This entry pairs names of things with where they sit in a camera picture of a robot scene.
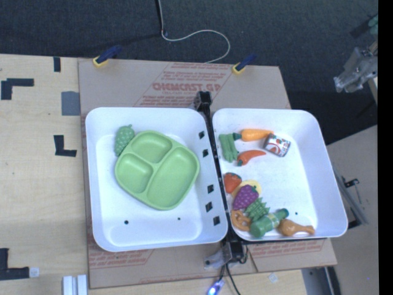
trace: red strawberry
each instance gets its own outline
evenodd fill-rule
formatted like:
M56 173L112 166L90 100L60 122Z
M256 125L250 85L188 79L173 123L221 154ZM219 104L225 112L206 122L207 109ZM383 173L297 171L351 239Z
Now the red strawberry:
M259 193L254 189L254 187L247 184L242 188L240 188L235 199L233 200L232 208L234 210L245 209L252 202L257 200L258 197L259 197Z

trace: green bottle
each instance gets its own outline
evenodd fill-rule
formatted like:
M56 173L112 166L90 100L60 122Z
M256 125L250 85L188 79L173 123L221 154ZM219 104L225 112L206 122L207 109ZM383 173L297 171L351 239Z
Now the green bottle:
M288 217L288 215L287 209L280 209L276 213L268 213L251 224L250 233L257 238L262 237L267 232L275 229L280 224L280 220Z

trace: cardboard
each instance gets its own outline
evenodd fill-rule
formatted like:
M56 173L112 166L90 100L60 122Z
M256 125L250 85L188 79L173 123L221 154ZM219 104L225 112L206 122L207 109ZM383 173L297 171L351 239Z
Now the cardboard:
M90 288L216 277L203 259L220 243L110 253L91 230L85 117L98 107L193 107L198 91L211 92L211 111L221 108L290 109L278 67L247 66L240 75L231 65L162 61L109 60L96 68L79 59L79 87L84 159ZM329 239L249 245L249 260L232 274L271 272L337 263Z

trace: toy can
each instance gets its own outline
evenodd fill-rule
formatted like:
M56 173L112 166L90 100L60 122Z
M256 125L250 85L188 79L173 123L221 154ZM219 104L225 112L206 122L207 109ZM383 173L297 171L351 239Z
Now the toy can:
M263 144L263 148L269 152L272 152L280 157L287 154L290 141L276 136L274 133L270 133Z

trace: wooden table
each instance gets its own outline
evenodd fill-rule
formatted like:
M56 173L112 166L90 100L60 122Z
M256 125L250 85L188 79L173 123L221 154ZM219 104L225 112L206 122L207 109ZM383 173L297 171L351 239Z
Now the wooden table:
M61 294L66 275L88 274L80 116L62 116L61 92L79 91L76 58L0 55L0 80L33 78L0 100L0 248L9 267L38 267L39 277L0 281L0 294ZM75 157L55 156L54 135L64 135ZM241 294L306 294L301 270L235 276ZM206 294L204 278L119 288L89 294ZM221 294L235 294L230 280Z

